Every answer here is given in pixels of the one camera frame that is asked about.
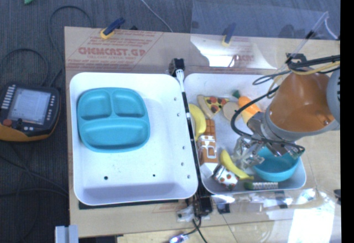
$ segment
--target yellow banana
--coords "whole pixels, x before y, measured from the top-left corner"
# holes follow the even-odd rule
[[[233,172],[235,175],[237,175],[240,180],[253,180],[253,176],[249,176],[247,173],[239,169],[232,161],[229,153],[227,150],[223,149],[220,153],[220,164],[223,165],[226,169],[230,170]]]
[[[197,140],[198,137],[201,134],[203,134],[206,130],[205,116],[203,111],[198,106],[194,104],[188,104],[188,107],[189,107],[189,112],[192,115],[195,122],[194,137]]]

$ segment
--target blue clamp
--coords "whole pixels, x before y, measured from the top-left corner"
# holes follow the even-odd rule
[[[114,34],[114,30],[119,28],[126,20],[123,18],[119,18],[111,23],[107,28],[101,30],[101,37],[103,39],[107,39]]]
[[[228,27],[223,31],[222,35],[222,42],[221,44],[225,47],[230,45],[231,37],[233,32],[235,31],[236,23],[229,24]]]

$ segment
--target dark gray floor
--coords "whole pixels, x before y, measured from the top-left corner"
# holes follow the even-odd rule
[[[328,26],[336,35],[340,34],[341,0],[145,0],[146,3],[165,20],[174,32],[218,33],[220,21],[214,23],[208,17],[214,16],[207,4],[231,4],[237,6],[231,12],[232,19],[239,22],[239,35],[279,36],[282,25],[292,24],[296,33],[286,33],[288,37],[299,37],[304,29],[311,27],[312,21],[303,16],[316,16],[328,12]],[[78,9],[63,8],[51,15],[61,6],[82,8],[93,21]],[[255,18],[240,16],[245,6],[261,8]],[[274,10],[290,10],[291,15],[274,16]],[[216,9],[215,16],[220,15]],[[0,87],[9,81],[26,82],[38,85],[45,78],[43,60],[31,50],[38,51],[49,62],[49,77],[44,85],[49,85],[61,69],[64,54],[65,25],[106,27],[119,17],[126,22],[123,29],[135,25],[140,30],[169,32],[170,29],[160,21],[140,0],[34,0],[24,5],[24,0],[0,0]],[[192,28],[192,20],[198,22]],[[254,27],[245,32],[248,23]],[[53,45],[48,36],[48,28],[53,34]],[[331,39],[326,33],[317,38]],[[28,48],[31,50],[12,50]],[[52,84],[61,89],[63,107],[59,124],[48,139],[30,144],[0,142],[0,242],[54,242],[54,228],[69,224],[68,199],[65,194],[53,191],[24,192],[25,188],[47,188],[62,191],[56,185],[35,175],[29,177],[23,169],[9,163],[28,168],[67,190],[67,145],[65,92],[62,73]]]

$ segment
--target white plastic tray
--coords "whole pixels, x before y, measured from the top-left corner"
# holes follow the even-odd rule
[[[121,153],[94,152],[81,142],[76,105],[80,95],[99,87],[135,90],[150,120],[149,141]],[[197,176],[181,89],[164,74],[80,73],[70,81],[74,192],[87,205],[186,199]]]
[[[218,96],[218,97],[228,97],[230,101],[237,102],[237,99],[232,96],[232,94],[239,90],[242,95],[248,96],[250,99],[255,99],[265,94],[269,87],[271,86],[271,81],[265,82],[259,85],[252,85],[255,79],[259,78],[259,75],[236,75],[236,74],[190,74],[185,78],[184,87],[188,99],[188,103],[198,105],[197,95],[204,96]],[[271,100],[264,98],[257,103],[262,111],[265,111],[267,106],[270,104]],[[222,149],[228,150],[229,153],[233,153],[236,141],[239,135],[235,133],[231,126],[229,120],[223,115],[223,112],[219,112],[213,120],[215,121],[216,130],[216,146],[217,152],[220,154]],[[252,131],[246,126],[242,118],[236,122],[237,128],[244,132],[252,134]],[[261,180],[252,170],[248,168],[246,172],[249,175],[254,176],[254,181]],[[246,190],[243,184],[236,185],[236,187],[229,191],[220,185],[217,181],[212,178],[205,178],[203,175],[202,182],[204,187],[212,194],[237,194],[253,192],[252,190]],[[278,190],[290,190],[301,188],[306,182],[306,172],[303,163],[300,159],[298,167],[296,168],[293,176],[283,182],[279,182]]]

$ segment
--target toy pizza slice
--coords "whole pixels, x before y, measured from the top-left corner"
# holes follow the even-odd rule
[[[223,106],[228,103],[229,99],[224,97],[198,95],[197,101],[204,114],[209,119],[213,119],[213,117],[222,110]]]

